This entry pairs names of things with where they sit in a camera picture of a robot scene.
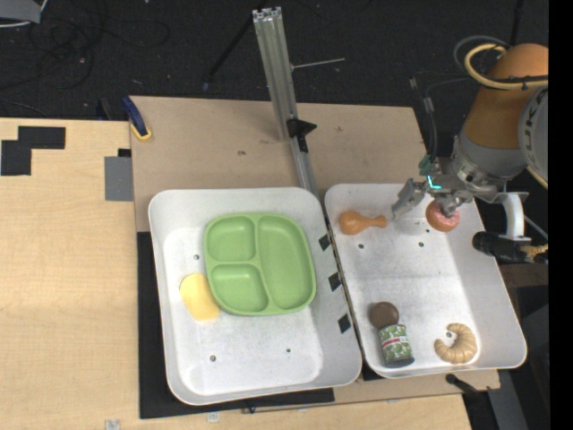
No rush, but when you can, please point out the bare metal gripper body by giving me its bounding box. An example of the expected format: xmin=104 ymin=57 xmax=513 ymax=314
xmin=424 ymin=154 xmax=500 ymax=202

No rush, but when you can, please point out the pink frosted doughnut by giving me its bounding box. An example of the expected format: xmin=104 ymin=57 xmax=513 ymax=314
xmin=424 ymin=198 xmax=462 ymax=234

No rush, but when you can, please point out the orange toy chicken drumstick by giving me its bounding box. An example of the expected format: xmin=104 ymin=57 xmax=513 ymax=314
xmin=338 ymin=210 xmax=389 ymax=237

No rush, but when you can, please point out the white plastic tray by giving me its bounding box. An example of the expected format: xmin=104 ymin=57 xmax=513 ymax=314
xmin=323 ymin=182 xmax=528 ymax=381
xmin=147 ymin=186 xmax=363 ymax=407

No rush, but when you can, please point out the brown round biscuit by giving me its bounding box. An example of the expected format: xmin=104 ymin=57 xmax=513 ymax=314
xmin=368 ymin=301 xmax=400 ymax=331

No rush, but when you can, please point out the beige toy croissant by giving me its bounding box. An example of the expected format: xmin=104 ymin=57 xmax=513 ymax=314
xmin=432 ymin=322 xmax=479 ymax=366

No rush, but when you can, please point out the green printed can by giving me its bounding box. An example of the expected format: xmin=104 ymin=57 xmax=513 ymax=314
xmin=376 ymin=323 xmax=415 ymax=369

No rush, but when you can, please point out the green divided plate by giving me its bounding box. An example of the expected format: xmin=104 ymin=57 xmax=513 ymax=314
xmin=202 ymin=211 xmax=318 ymax=318

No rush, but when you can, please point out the brown cardboard board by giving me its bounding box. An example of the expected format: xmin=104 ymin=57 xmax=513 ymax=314
xmin=129 ymin=95 xmax=502 ymax=414

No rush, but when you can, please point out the yellow oval toy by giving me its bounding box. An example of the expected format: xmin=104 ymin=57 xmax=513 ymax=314
xmin=178 ymin=272 xmax=221 ymax=323

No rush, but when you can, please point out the black cylinder on white bracket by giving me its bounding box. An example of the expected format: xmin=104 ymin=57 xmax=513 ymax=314
xmin=472 ymin=190 xmax=550 ymax=265

